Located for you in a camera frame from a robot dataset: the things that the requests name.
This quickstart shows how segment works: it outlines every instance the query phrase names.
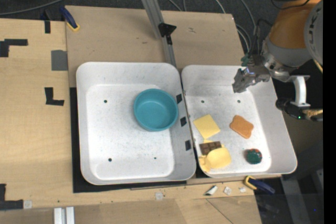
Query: blue bowl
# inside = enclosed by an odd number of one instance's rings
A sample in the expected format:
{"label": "blue bowl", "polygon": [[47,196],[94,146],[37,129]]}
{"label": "blue bowl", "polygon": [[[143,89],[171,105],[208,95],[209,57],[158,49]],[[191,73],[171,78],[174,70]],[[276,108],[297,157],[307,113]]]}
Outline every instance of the blue bowl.
{"label": "blue bowl", "polygon": [[178,108],[175,99],[159,89],[142,91],[133,105],[137,122],[147,131],[163,131],[177,120]]}

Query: white plastic tray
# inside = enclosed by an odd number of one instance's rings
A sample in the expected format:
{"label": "white plastic tray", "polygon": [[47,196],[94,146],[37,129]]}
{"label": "white plastic tray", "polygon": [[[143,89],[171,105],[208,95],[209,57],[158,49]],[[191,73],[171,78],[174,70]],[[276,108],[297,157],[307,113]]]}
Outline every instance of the white plastic tray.
{"label": "white plastic tray", "polygon": [[[240,66],[187,66],[182,70],[185,101],[198,156],[204,139],[193,121],[210,114],[220,128],[211,141],[221,141],[228,148],[232,162],[205,173],[223,178],[260,174],[289,174],[297,167],[297,159],[282,112],[275,106],[277,96],[272,81],[260,82],[243,93],[234,93],[232,83]],[[249,139],[230,129],[235,115],[254,125]],[[263,159],[249,164],[246,150],[257,148]]]}
{"label": "white plastic tray", "polygon": [[[167,63],[87,62],[76,73],[80,166],[95,185],[187,180],[196,170],[178,70]],[[169,129],[148,132],[133,114],[149,88],[180,95]]]}

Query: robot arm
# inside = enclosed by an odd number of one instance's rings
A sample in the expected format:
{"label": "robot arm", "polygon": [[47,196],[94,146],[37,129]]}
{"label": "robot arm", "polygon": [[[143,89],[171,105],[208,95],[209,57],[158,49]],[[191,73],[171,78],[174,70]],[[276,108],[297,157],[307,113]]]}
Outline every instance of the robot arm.
{"label": "robot arm", "polygon": [[309,76],[291,75],[310,59],[323,66],[323,0],[287,0],[280,9],[261,53],[250,51],[242,58],[242,66],[246,68],[237,71],[233,90],[244,92],[271,77],[294,83],[295,100],[278,99],[276,107],[296,119],[323,120],[323,110],[312,110],[306,103]]}

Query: black clamp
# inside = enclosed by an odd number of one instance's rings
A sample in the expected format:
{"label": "black clamp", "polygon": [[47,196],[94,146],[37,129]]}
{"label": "black clamp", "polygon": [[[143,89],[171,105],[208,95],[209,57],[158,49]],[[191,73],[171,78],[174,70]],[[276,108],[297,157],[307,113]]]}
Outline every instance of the black clamp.
{"label": "black clamp", "polygon": [[159,31],[160,31],[161,37],[166,36],[167,43],[169,45],[173,45],[172,38],[170,35],[175,29],[176,29],[176,26],[174,25],[169,25],[165,23],[159,24]]}
{"label": "black clamp", "polygon": [[45,9],[42,14],[40,14],[40,19],[44,21],[44,32],[46,34],[51,33],[51,25],[50,21],[51,19],[51,13],[48,9]]}

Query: wooden table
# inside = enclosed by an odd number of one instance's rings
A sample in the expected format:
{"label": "wooden table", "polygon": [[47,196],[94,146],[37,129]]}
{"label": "wooden table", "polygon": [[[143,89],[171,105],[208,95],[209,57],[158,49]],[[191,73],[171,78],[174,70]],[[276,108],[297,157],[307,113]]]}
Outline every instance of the wooden table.
{"label": "wooden table", "polygon": [[[33,205],[0,212],[0,220],[49,219],[51,208],[76,206],[78,223],[92,223],[94,218],[107,223],[111,214],[115,220],[137,223],[161,223],[167,217],[174,223],[261,223],[253,191],[239,190],[244,187],[242,178],[192,178],[185,186],[72,192],[69,88],[76,86],[77,66],[86,61],[164,58],[144,10],[67,8],[81,27],[78,32],[64,22],[50,22],[51,33],[46,34],[40,20],[0,19],[0,40],[28,40],[28,46],[10,46],[9,57],[0,58],[0,184],[7,184],[6,200],[31,200]],[[163,16],[177,26],[172,39],[179,70],[189,64],[240,64],[243,50],[230,14]],[[69,71],[51,69],[55,50],[67,51]],[[53,87],[54,99],[64,100],[64,105],[46,105],[45,87]],[[214,185],[218,191],[210,199],[203,196]],[[232,189],[230,196],[223,193],[225,187]],[[164,194],[163,200],[155,200],[157,192]],[[35,208],[45,208],[44,213]]]}

